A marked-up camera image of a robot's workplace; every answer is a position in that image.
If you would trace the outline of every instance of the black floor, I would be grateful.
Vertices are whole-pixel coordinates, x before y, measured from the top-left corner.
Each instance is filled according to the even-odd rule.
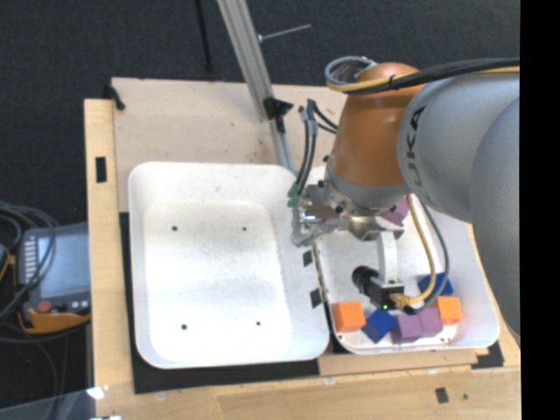
[[[82,103],[101,97],[111,77],[241,81],[216,1],[201,6],[212,73],[194,0],[0,0],[0,200],[43,210],[61,224],[87,218]],[[423,68],[520,54],[521,0],[248,0],[248,6],[263,35],[312,25],[264,42],[273,83],[323,85],[324,66],[346,55]],[[60,380],[63,391],[88,385],[84,332],[44,347],[57,369],[56,390]],[[54,392],[41,348],[0,343],[0,407]]]

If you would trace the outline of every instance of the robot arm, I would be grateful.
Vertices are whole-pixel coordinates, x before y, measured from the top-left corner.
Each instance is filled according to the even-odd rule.
[[[380,216],[413,193],[472,223],[488,282],[521,334],[516,66],[519,59],[422,72],[354,57],[329,64],[327,84],[348,97],[325,179],[294,208],[294,243],[310,244],[335,221],[360,241],[377,239]]]

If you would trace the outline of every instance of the orange block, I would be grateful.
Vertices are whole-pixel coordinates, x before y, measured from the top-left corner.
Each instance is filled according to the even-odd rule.
[[[461,302],[455,296],[439,296],[436,299],[436,307],[439,310],[441,323],[445,326],[457,324],[463,318]]]
[[[340,302],[332,309],[332,319],[337,333],[350,333],[360,330],[366,324],[361,303]]]

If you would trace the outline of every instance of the red button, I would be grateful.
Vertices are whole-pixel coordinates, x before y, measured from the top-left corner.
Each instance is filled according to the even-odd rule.
[[[41,314],[47,314],[48,312],[51,312],[52,308],[53,308],[53,304],[51,304],[49,300],[41,300],[37,304],[37,311],[40,312]]]

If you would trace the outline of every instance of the wooden table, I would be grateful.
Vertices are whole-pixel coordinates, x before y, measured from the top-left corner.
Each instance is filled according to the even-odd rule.
[[[504,365],[473,369],[488,349],[357,356],[327,350],[320,376],[135,394],[118,215],[126,212],[131,169],[148,160],[275,163],[266,122],[244,84],[113,79],[126,105],[85,100],[87,210],[92,277],[94,384],[98,416],[124,419],[521,418],[521,353],[500,317]],[[338,119],[344,95],[325,87],[274,86],[278,99],[318,102]],[[286,116],[299,164],[303,129]],[[321,135],[317,157],[333,138]],[[106,176],[97,166],[104,162]],[[438,399],[444,392],[448,400]]]

